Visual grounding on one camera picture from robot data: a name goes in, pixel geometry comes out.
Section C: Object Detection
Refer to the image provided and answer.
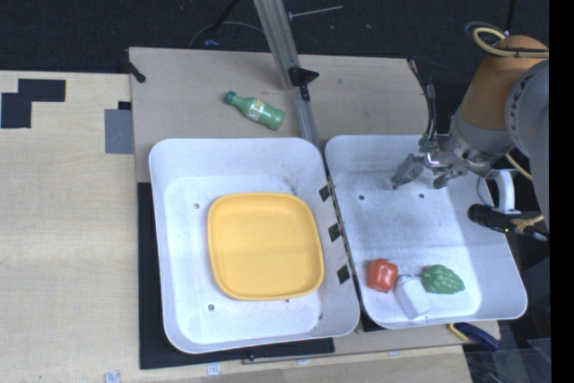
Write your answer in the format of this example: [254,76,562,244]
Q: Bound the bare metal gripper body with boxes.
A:
[422,134,493,178]

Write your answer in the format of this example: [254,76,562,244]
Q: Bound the white plastic tray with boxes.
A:
[148,136,361,354]
[324,134,528,330]

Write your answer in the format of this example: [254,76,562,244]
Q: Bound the green grapes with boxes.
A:
[420,264,466,296]

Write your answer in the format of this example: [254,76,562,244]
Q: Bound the orange bell pepper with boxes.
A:
[366,257,399,294]

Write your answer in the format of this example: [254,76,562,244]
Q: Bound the white carton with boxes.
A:
[393,274,433,321]

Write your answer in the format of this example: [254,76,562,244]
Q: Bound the yellow plate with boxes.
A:
[206,191,326,301]

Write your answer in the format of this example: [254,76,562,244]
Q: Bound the green plastic bottle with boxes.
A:
[223,90,286,132]

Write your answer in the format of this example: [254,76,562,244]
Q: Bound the pale wood board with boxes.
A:
[128,47,501,366]

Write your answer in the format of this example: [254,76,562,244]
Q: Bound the black cylinder on white bracket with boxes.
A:
[466,169,524,235]

